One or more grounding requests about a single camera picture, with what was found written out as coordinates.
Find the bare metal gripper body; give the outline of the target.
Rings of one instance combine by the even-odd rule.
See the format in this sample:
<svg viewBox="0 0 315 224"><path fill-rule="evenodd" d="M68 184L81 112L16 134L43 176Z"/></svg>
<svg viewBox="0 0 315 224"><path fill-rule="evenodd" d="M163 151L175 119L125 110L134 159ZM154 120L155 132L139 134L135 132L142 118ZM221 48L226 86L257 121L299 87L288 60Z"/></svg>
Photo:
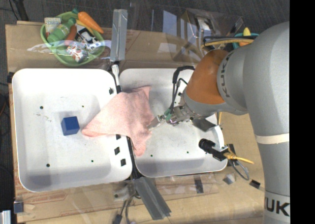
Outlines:
<svg viewBox="0 0 315 224"><path fill-rule="evenodd" d="M179 105L173 108L171 117L168 123L171 125L177 125L180 122L192 121L196 115L185 105Z"/></svg>

